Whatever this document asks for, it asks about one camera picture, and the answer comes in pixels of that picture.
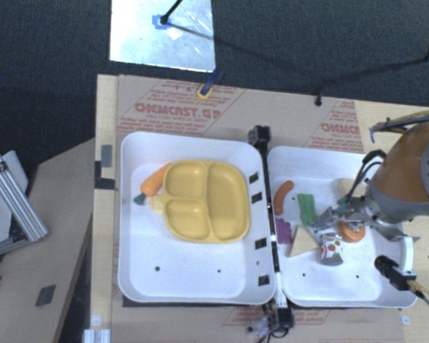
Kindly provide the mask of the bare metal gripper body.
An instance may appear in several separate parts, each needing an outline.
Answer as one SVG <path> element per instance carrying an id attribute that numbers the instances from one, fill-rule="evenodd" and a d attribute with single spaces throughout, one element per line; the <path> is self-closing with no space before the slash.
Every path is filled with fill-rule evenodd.
<path id="1" fill-rule="evenodd" d="M 420 240 L 418 235 L 405 233 L 401 222 L 381 212 L 378 204 L 368 197 L 354 197 L 345 203 L 340 203 L 336 212 L 340 220 L 361 222 L 363 226 L 374 229 L 388 241 L 398 242 L 405 237 L 413 242 Z"/>

